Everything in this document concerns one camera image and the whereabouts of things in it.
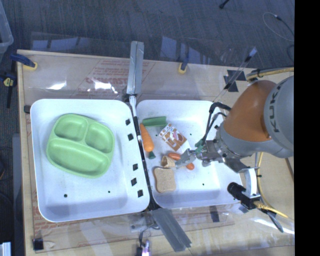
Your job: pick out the small tan bread piece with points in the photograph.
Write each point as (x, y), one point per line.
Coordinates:
(167, 162)

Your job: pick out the tan toy bread slice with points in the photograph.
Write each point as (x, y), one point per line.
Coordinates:
(165, 180)

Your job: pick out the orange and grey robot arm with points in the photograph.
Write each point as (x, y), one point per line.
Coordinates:
(250, 112)

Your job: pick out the green divided plate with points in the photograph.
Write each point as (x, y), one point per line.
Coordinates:
(75, 155)

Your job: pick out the white and brown carton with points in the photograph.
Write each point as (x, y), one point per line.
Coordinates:
(173, 137)

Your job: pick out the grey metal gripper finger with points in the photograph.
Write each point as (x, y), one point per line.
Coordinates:
(190, 155)
(181, 164)

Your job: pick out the orange toy carrot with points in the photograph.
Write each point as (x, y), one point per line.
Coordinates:
(147, 141)

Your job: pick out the white plastic tray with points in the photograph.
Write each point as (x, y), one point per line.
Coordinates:
(82, 197)
(200, 190)

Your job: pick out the green toy vegetable stick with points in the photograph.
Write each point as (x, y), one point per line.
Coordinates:
(153, 121)

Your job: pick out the black cylinder on white bracket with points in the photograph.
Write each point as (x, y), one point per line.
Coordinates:
(240, 193)

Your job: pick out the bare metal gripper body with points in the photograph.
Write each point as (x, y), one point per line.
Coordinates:
(212, 153)

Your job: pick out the orange toy sausage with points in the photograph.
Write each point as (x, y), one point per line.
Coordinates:
(174, 156)

